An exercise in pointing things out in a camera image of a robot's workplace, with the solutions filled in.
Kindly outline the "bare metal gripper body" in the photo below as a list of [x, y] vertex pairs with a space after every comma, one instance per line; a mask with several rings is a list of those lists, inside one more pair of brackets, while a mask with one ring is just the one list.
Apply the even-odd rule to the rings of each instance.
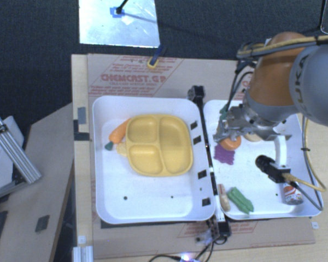
[[279, 136], [274, 127], [281, 121], [281, 106], [225, 105], [221, 109], [221, 127], [228, 129], [230, 134], [255, 135], [263, 141], [273, 141]]

